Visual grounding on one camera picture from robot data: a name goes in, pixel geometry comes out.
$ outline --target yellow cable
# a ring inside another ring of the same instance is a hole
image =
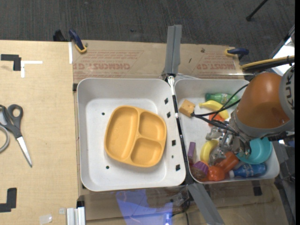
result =
[[[251,63],[247,63],[245,65],[240,66],[241,69],[245,69],[251,66],[255,66],[255,65],[260,65],[260,64],[265,64],[265,63],[269,63],[269,62],[277,62],[277,61],[284,61],[284,60],[288,60],[288,59],[294,59],[295,56],[287,56],[287,57],[281,57],[281,58],[273,58],[273,59],[267,59],[267,60],[261,60],[261,61],[257,61],[257,62],[251,62]]]

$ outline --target blue clamp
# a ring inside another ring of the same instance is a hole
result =
[[[241,59],[244,55],[249,54],[249,50],[246,48],[225,49],[225,55],[227,57],[233,57],[236,54],[239,56],[239,59]]]
[[[78,52],[85,53],[86,46],[83,45],[83,43],[81,42],[81,39],[79,38],[77,33],[73,29],[70,29],[69,35],[70,35],[71,40],[73,39],[75,41],[75,47],[78,50]]]

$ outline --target turquoise plate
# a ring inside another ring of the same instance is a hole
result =
[[[267,137],[263,139],[256,138],[251,140],[250,147],[252,151],[248,158],[245,158],[245,156],[240,157],[237,154],[239,160],[248,164],[259,164],[265,162],[270,157],[273,149],[272,143]]]

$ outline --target toy banana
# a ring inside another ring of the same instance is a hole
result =
[[[216,102],[216,101],[213,101],[213,100],[208,100],[206,101],[205,103],[199,103],[199,107],[207,107],[209,109],[212,109],[214,111],[217,111],[219,109],[221,109],[223,105]],[[228,114],[228,111],[227,110],[223,110],[221,112],[219,112],[219,115],[224,118],[225,120],[227,118],[229,118],[229,114]]]
[[[218,145],[218,143],[219,143],[219,141],[216,139],[207,141],[201,149],[200,161],[204,161],[204,162],[208,163],[209,158],[210,158],[210,153]]]

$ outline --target bottle cap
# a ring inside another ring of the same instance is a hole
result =
[[[230,170],[230,171],[229,171],[229,177],[230,177],[230,178],[234,178],[234,172],[233,172],[233,170]]]
[[[205,101],[208,101],[208,100],[210,100],[210,93],[205,94]]]

